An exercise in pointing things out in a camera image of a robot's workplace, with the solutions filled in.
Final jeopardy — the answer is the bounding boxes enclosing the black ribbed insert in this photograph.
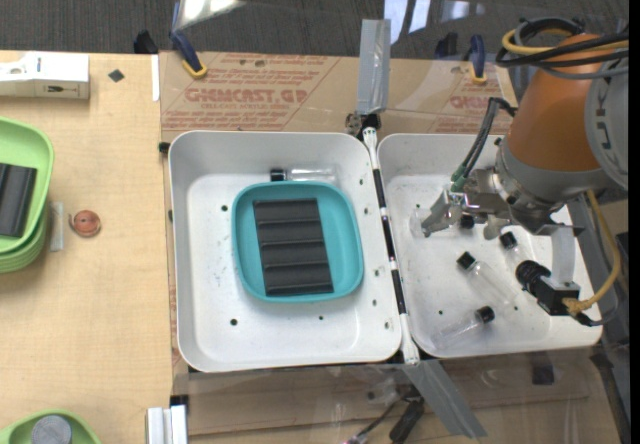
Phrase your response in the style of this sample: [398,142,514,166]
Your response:
[0,162,39,239]
[252,198,336,297]

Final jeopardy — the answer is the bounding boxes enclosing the blue plate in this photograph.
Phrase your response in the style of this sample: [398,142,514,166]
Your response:
[230,180,365,304]

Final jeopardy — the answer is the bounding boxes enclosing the white cardboard box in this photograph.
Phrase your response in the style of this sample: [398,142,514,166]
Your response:
[0,51,92,101]

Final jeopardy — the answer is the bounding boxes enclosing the grey can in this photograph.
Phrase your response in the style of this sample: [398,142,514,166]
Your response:
[30,414,74,444]

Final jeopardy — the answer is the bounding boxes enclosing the red round disc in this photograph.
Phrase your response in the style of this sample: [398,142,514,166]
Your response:
[69,209,103,239]

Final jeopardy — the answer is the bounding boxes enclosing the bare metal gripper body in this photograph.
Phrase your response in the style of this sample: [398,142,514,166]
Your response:
[461,168,566,234]

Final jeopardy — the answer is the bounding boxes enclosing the white plastic tray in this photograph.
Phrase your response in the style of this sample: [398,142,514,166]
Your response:
[168,130,404,374]
[375,132,604,360]

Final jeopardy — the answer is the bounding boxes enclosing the small clear plastic strip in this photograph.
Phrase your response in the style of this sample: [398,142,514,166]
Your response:
[48,201,66,253]

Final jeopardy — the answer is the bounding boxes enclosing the brown cardboard board red print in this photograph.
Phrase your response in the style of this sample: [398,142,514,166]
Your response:
[158,50,621,436]

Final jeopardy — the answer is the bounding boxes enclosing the clear plastic bottle black cap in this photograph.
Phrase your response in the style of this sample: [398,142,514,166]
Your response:
[431,305,497,351]
[455,251,517,309]
[409,208,476,239]
[499,231,532,274]
[269,166,338,185]

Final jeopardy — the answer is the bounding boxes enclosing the black cylinder on white bracket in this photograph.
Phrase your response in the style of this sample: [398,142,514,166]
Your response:
[515,225,583,317]

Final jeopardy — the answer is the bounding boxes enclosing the thin black and white rod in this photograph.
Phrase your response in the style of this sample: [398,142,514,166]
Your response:
[362,127,421,366]

